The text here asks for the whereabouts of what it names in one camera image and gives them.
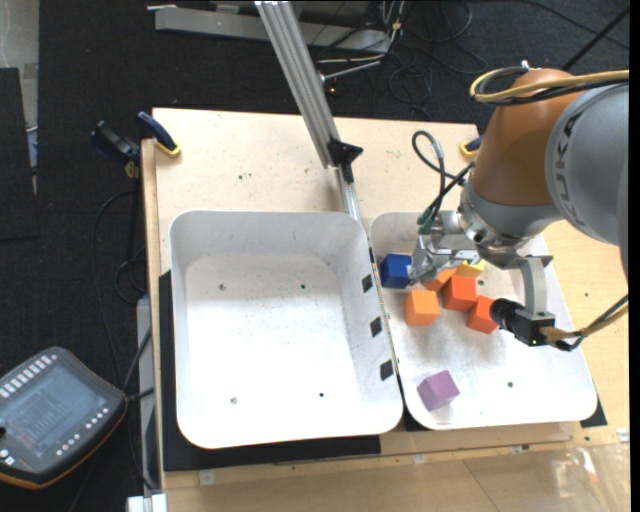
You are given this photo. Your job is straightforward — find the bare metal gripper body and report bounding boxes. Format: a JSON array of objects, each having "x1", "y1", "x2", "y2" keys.
[{"x1": 413, "y1": 209, "x2": 532, "y2": 270}]

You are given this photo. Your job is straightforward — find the yellow cube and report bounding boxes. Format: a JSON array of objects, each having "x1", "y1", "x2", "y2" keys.
[{"x1": 454, "y1": 259, "x2": 486, "y2": 281}]

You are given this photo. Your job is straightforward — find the blue cube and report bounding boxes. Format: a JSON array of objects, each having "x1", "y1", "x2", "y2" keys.
[{"x1": 378, "y1": 253, "x2": 414, "y2": 290}]

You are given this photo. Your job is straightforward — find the light orange cube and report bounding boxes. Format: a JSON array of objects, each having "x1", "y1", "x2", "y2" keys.
[{"x1": 403, "y1": 288, "x2": 442, "y2": 327}]

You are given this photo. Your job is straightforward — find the purple cube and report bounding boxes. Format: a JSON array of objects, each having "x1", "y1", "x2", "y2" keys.
[{"x1": 416, "y1": 369, "x2": 461, "y2": 413}]

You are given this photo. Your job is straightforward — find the white plastic tray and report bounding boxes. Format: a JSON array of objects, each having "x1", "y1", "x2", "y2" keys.
[
  {"x1": 168, "y1": 209, "x2": 404, "y2": 450},
  {"x1": 369, "y1": 211, "x2": 599, "y2": 431}
]

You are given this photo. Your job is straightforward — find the pale wood board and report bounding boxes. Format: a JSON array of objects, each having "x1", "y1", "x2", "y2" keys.
[{"x1": 149, "y1": 106, "x2": 576, "y2": 490}]

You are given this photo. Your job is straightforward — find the black cylinder on white bracket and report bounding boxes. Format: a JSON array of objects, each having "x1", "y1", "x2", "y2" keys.
[{"x1": 488, "y1": 253, "x2": 557, "y2": 349}]

